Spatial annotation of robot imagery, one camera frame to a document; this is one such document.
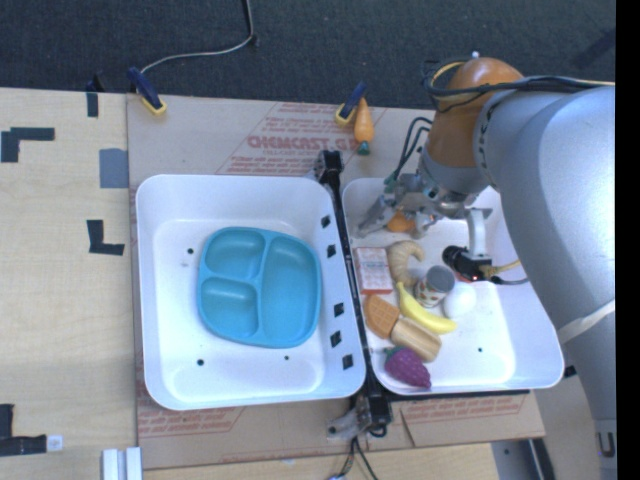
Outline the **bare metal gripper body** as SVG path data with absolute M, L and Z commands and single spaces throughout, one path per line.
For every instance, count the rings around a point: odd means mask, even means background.
M 416 212 L 463 219 L 480 192 L 481 176 L 476 171 L 389 175 L 384 181 L 384 193 L 396 200 L 396 213 L 388 224 L 408 224 Z

